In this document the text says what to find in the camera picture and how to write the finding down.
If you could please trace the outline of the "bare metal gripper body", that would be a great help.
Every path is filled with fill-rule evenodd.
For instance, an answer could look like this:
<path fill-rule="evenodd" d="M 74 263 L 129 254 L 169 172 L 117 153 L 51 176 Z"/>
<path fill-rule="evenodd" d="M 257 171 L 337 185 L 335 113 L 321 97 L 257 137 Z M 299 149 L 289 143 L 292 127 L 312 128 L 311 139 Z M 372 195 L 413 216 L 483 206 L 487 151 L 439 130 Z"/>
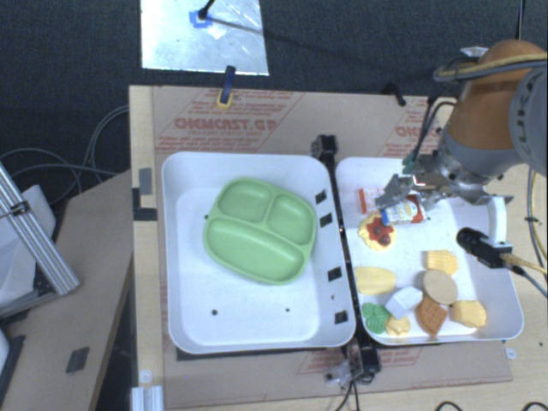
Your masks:
<path fill-rule="evenodd" d="M 474 174 L 448 152 L 419 155 L 412 175 L 416 180 L 414 189 L 435 190 L 439 193 L 438 201 L 460 198 L 473 206 L 486 206 L 494 198 L 502 198 L 505 205 L 514 199 L 513 195 L 487 193 L 485 186 L 491 179 Z"/>

